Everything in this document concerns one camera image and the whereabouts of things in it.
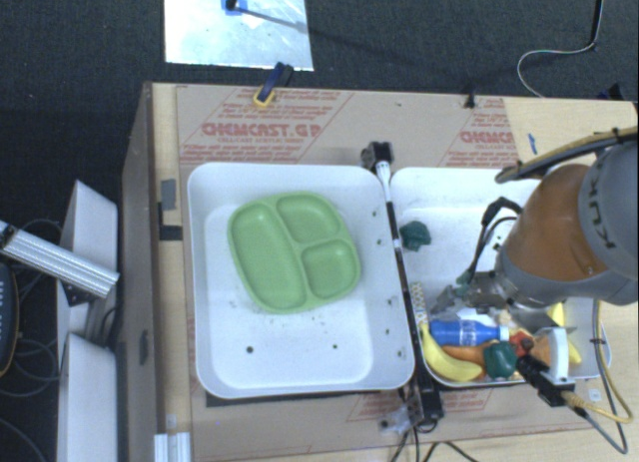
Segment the yellow and black clamp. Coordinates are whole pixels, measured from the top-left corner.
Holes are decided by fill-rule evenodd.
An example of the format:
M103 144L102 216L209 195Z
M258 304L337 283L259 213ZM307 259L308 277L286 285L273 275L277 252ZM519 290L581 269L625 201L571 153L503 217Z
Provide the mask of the yellow and black clamp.
M276 94L277 85L286 86L291 80L293 67L278 62L273 68L264 85L253 95L253 103L258 107L266 107Z

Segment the green plate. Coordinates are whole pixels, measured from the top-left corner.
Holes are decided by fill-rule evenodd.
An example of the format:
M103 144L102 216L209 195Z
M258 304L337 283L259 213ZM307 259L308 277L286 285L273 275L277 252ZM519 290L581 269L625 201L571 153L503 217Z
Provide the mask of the green plate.
M229 244L251 298L272 313L332 302L359 281L359 258L343 219L314 193L241 206L229 220Z

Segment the cardboard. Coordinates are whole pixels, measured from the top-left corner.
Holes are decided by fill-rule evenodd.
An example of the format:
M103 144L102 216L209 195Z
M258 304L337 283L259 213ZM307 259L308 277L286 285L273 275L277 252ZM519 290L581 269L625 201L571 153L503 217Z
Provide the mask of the cardboard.
M141 220L144 223L150 220L153 229L158 227L154 221L160 223L159 233L175 232L165 229L185 229L184 184L191 170L203 162L357 165L360 151L369 142L391 141L394 170L407 166L497 170L513 164L519 158L518 149L529 146L530 130L518 129L526 110L513 108L517 99L479 97L477 107L468 110L464 108L465 97L456 95L278 90L274 102L261 110L252 104L255 90L246 87L148 85L146 92L153 109L137 120L134 132L145 131L148 146L141 150L136 144L134 151L129 152L128 175L130 180L134 160L138 166L148 164L145 176L151 183L142 191L128 188L124 202L130 201L127 196L135 195L138 209L143 209L142 196L148 194L149 210ZM550 102L562 105L562 101ZM584 101L579 105L598 111L602 120L610 120L608 115L613 110L616 119L617 108L610 104ZM618 126L636 124L636 115L633 118L627 106L623 109L627 116L619 116ZM589 126L579 131L574 119L567 123L574 128L571 139L586 136L592 130ZM549 148L556 146L548 142ZM144 151L148 151L147 163L141 155ZM171 181L177 188L175 207L160 209L162 219L154 219L156 207L162 203L159 191L165 181ZM139 210L129 210L137 212L138 217L142 215ZM256 460L397 443L396 436L381 434L377 425L381 416L400 405L394 391L249 403L207 397L193 367L193 301L188 292L191 263L183 242L174 237L147 237L135 243L130 240L129 244L128 253L135 259L144 262L148 258L152 262L151 267L144 264L143 269L145 286L151 286L154 292L151 297L146 296L146 313L142 309L142 293L138 293L140 304L128 309L125 324L133 323L136 315L143 315L138 322L148 322L155 315L155 329L149 330L149 334L155 355L151 362L155 365L156 401L153 402L150 389L142 390L145 398L138 396L135 401L137 407L144 402L157 407L159 432L190 430L194 460ZM125 331L130 336L129 352L136 339L132 333L140 332L140 327L127 330L125 325ZM142 378L136 375L140 371L149 369L129 368L130 423L131 414L140 410L131 397L135 390L140 390ZM590 385L580 384L584 388ZM587 427L567 409L550 410L526 385L446 392L443 399L446 416L427 436L428 441ZM138 418L135 424L141 424ZM152 437L144 438L150 430L151 425L134 429L130 424L130 453L138 450L136 443L153 442ZM136 453L141 456L132 460L150 460L142 456L148 455L148 451Z

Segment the dark green object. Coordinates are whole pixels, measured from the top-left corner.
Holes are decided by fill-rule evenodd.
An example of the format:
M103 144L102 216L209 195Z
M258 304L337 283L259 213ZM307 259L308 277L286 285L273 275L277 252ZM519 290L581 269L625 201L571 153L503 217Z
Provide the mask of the dark green object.
M483 349L486 373L492 378L508 378L515 372L517 354L508 341L499 341Z
M430 232L424 223L412 221L399 229L401 245L408 250L418 251L423 245L431 242Z

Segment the white cable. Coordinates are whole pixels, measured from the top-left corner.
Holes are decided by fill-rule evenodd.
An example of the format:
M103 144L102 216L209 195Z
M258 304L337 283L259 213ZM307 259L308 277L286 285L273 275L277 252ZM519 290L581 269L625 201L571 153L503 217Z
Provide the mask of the white cable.
M599 6L599 13L597 14L598 20L597 20L597 27L595 29L594 38L583 49L578 49L576 51L559 51L559 50L551 50L551 49L539 49L539 50L536 50L536 51L528 51L528 52L526 52L525 54L523 54L519 58L519 61L517 62L517 76L519 77L519 80L521 81L521 84L523 84L523 87L526 90L528 90L530 93L532 93L536 97L539 97L541 99L545 98L541 93L539 93L538 91L533 89L524 80L523 75L521 74L521 64L524 62L524 60L526 58L528 58L528 56L532 56L533 54L559 54L559 55L563 55L563 56L573 55L573 54L581 54L583 52L588 52L589 50L593 49L595 47L595 45L597 45L597 40L599 39L599 29L601 28L601 15L603 13L603 3L604 3L604 0L601 0L601 5Z

